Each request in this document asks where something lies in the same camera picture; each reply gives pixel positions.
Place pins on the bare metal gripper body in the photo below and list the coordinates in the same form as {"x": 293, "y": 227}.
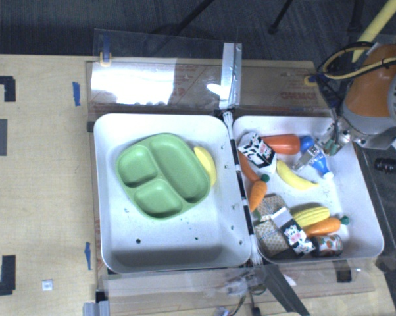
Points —
{"x": 340, "y": 137}

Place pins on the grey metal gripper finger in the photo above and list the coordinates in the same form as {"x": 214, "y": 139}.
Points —
{"x": 306, "y": 157}

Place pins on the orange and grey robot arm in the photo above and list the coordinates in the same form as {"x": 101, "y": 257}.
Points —
{"x": 369, "y": 91}

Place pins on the blue and white bottle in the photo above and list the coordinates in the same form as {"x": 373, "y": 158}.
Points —
{"x": 322, "y": 166}

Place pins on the orange sausage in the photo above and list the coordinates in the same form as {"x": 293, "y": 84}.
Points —
{"x": 283, "y": 144}

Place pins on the cow print milk carton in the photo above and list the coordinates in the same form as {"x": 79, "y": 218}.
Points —
{"x": 258, "y": 151}
{"x": 295, "y": 235}

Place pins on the brown patterned packet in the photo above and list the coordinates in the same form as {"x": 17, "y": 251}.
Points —
{"x": 271, "y": 205}
{"x": 271, "y": 239}

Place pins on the yellow corn cob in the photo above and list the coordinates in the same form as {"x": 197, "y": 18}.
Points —
{"x": 311, "y": 216}

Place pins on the orange carrot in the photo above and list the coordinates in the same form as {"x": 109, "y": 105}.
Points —
{"x": 247, "y": 170}
{"x": 323, "y": 226}
{"x": 258, "y": 193}

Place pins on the white plastic tray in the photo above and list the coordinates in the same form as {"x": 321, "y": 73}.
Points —
{"x": 356, "y": 209}
{"x": 171, "y": 242}

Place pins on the small printed can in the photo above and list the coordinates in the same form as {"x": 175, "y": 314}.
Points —
{"x": 329, "y": 245}

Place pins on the green divided plate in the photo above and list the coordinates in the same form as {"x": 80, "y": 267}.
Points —
{"x": 165, "y": 173}

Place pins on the small white square block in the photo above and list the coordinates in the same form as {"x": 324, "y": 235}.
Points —
{"x": 47, "y": 285}

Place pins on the black cylinder on white bracket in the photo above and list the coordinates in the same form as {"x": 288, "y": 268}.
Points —
{"x": 386, "y": 165}

